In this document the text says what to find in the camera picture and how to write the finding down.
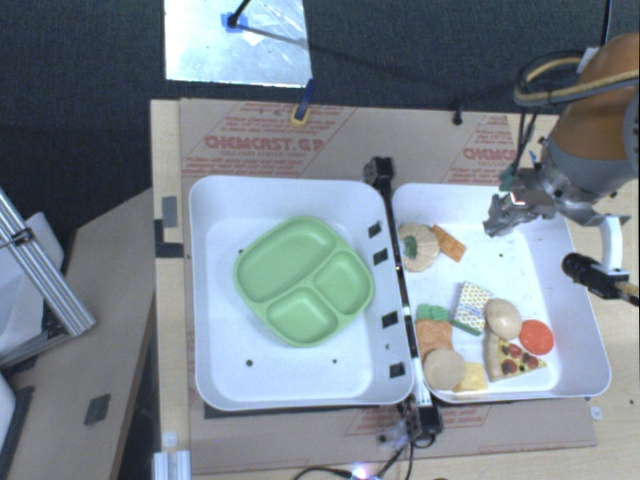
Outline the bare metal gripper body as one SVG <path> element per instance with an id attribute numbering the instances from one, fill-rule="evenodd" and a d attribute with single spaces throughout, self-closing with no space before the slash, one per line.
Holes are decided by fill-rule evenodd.
<path id="1" fill-rule="evenodd" d="M 504 212 L 520 212 L 521 223 L 537 218 L 553 219 L 557 214 L 581 226 L 597 226 L 600 214 L 593 205 L 599 195 L 586 191 L 564 178 L 544 179 L 518 176 L 501 197 Z"/>

